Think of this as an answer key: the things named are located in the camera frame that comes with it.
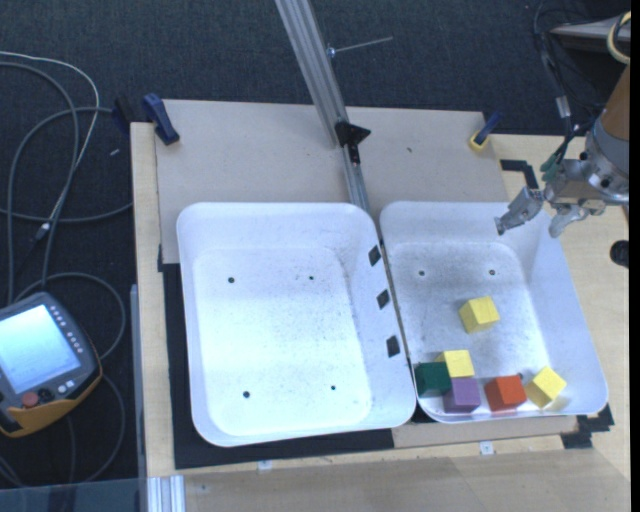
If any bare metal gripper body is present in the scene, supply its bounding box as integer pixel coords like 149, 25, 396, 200
543, 158, 631, 211

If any yellow cube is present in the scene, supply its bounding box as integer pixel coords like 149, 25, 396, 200
523, 365, 569, 410
434, 349, 476, 380
458, 295, 501, 335

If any pale brown flat board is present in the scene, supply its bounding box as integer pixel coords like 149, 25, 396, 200
153, 98, 579, 450

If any white plastic tray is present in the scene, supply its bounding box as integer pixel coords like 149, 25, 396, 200
175, 201, 418, 448
378, 200, 610, 425

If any green cube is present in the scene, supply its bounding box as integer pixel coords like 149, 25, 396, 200
413, 361, 453, 398

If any black cylinder on white bracket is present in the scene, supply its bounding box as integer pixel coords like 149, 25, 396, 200
609, 239, 631, 269

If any orange cube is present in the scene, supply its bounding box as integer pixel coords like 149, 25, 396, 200
483, 374, 529, 413

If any purple cube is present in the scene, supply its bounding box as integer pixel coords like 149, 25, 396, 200
441, 376, 483, 415

